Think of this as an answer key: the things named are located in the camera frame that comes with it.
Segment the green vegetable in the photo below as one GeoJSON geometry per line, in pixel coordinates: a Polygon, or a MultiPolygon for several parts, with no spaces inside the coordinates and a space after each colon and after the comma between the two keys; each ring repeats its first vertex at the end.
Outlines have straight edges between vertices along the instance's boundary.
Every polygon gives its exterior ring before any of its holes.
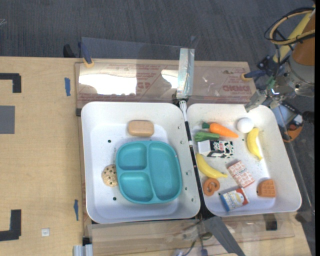
{"type": "Polygon", "coordinates": [[[203,142],[206,140],[217,140],[220,138],[220,135],[217,133],[199,131],[195,134],[194,139],[196,142],[203,142]]]}

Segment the wooden table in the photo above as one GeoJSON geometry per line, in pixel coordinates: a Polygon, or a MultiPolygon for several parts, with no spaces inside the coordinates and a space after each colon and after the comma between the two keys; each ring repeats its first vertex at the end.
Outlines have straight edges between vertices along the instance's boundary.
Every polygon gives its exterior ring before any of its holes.
{"type": "MultiPolygon", "coordinates": [[[[22,89],[13,93],[12,81],[0,80],[0,106],[15,108],[14,134],[0,134],[0,231],[10,229],[11,210],[21,210],[21,236],[0,241],[1,256],[72,255],[73,246],[82,244],[76,62],[79,59],[0,57],[0,73],[19,73],[22,89]],[[70,96],[65,78],[70,79],[70,96]],[[49,235],[42,234],[47,229],[49,235]]],[[[244,242],[241,248],[247,255],[310,255],[301,224],[293,216],[290,221],[294,237],[244,242]]],[[[208,251],[226,253],[220,245],[208,251]]]]}

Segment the yellow banana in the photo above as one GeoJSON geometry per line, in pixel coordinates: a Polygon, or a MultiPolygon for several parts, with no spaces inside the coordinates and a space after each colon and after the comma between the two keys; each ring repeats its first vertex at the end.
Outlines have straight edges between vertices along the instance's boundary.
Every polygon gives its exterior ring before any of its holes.
{"type": "Polygon", "coordinates": [[[262,159],[262,156],[260,154],[258,145],[257,145],[257,137],[259,134],[259,129],[258,128],[253,128],[249,133],[246,138],[246,144],[248,146],[249,151],[254,154],[256,157],[259,158],[259,161],[262,159]]]}
{"type": "Polygon", "coordinates": [[[223,174],[220,171],[212,168],[205,160],[202,154],[196,153],[195,154],[196,164],[198,166],[198,169],[207,177],[209,178],[221,178],[221,177],[228,177],[227,174],[223,174]]]}

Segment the white ball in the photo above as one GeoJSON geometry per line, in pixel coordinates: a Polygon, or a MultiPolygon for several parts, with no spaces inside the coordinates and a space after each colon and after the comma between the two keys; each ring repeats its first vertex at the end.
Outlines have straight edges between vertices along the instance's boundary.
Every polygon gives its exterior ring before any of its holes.
{"type": "Polygon", "coordinates": [[[250,118],[244,117],[238,121],[236,128],[239,132],[247,134],[254,128],[254,122],[250,118]]]}

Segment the teal plate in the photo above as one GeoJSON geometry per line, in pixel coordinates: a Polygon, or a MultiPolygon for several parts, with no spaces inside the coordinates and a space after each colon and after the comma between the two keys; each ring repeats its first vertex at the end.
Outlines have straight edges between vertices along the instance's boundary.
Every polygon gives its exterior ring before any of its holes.
{"type": "Polygon", "coordinates": [[[133,203],[167,203],[181,192],[179,160],[167,143],[146,140],[123,144],[115,165],[121,194],[133,203]]]}

